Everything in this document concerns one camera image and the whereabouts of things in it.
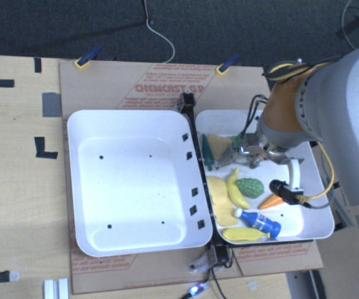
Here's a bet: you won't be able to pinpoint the green toy grapes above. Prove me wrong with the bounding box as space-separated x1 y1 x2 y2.
236 178 266 199

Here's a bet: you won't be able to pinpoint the black block with thin wires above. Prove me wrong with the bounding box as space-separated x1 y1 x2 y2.
208 244 231 267
175 92 197 115

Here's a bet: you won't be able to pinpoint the black cylinder on white bracket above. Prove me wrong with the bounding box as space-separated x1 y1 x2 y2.
269 157 305 206

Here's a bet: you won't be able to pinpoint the white plastic tray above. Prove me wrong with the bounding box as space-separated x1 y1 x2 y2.
67 109 214 258
194 108 336 246

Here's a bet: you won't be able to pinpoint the brown cardboard board, red print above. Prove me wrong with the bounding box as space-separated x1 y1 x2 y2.
58 60 324 295

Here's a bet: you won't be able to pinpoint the orange carrot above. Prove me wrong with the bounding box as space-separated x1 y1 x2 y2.
257 193 285 211

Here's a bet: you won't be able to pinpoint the blue plastic bottle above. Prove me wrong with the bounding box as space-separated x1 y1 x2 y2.
233 207 282 239

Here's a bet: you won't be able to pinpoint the yellow toy bread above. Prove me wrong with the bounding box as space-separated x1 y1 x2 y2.
213 201 239 227
206 175 231 207

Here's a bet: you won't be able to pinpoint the yellow banana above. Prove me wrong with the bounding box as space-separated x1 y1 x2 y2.
226 167 251 211

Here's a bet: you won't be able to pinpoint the thin black rod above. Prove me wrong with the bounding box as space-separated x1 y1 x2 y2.
186 110 223 252

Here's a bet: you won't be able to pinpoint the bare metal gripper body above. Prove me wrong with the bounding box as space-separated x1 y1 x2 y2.
237 133 292 166

